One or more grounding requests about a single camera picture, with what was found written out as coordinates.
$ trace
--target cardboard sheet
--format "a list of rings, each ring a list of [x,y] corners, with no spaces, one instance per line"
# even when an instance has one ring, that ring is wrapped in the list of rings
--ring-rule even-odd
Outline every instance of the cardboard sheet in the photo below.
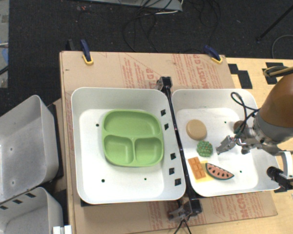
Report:
[[[173,89],[234,88],[226,58],[222,64],[207,55],[98,53],[87,66],[82,52],[61,52],[61,78],[69,221],[74,233],[128,234],[176,228],[167,214],[175,201],[81,206],[76,188],[71,94],[79,87],[154,88],[160,76],[172,78]],[[189,225],[204,225],[277,215],[270,192],[202,198],[203,212]]]

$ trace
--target blue and yellow clamp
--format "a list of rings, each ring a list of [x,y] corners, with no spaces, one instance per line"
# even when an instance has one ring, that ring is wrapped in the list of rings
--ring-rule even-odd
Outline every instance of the blue and yellow clamp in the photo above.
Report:
[[[218,64],[222,63],[223,61],[222,58],[217,53],[217,51],[214,50],[212,47],[205,45],[203,48],[203,53],[209,55],[211,59]]]
[[[85,61],[85,63],[87,65],[92,65],[93,64],[93,59],[90,55],[90,50],[89,50],[89,46],[88,46],[88,43],[85,39],[81,39],[80,40],[80,45],[82,47],[82,50],[83,50],[83,59]]]

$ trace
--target divided green plate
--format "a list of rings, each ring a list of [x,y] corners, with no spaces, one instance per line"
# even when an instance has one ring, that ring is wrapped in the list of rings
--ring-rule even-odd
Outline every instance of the divided green plate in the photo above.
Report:
[[[163,131],[153,114],[115,109],[106,113],[102,126],[103,149],[109,162],[119,166],[144,167],[162,160]]]

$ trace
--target toy watermelon slice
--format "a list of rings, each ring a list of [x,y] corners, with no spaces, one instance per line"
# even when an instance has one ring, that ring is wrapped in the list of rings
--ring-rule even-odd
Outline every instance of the toy watermelon slice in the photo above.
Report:
[[[234,177],[234,175],[231,172],[228,172],[225,169],[220,168],[219,166],[206,163],[205,167],[206,167],[207,173],[215,179],[227,180]]]

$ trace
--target black floor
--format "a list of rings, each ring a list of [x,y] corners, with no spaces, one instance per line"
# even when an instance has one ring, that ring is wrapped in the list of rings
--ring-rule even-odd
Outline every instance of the black floor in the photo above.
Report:
[[[199,53],[205,45],[236,58],[293,59],[293,0],[185,0],[167,15],[137,7],[73,0],[10,0],[9,81],[0,116],[29,96],[61,96],[59,52],[73,39],[91,51]],[[276,39],[281,37],[273,48]]]

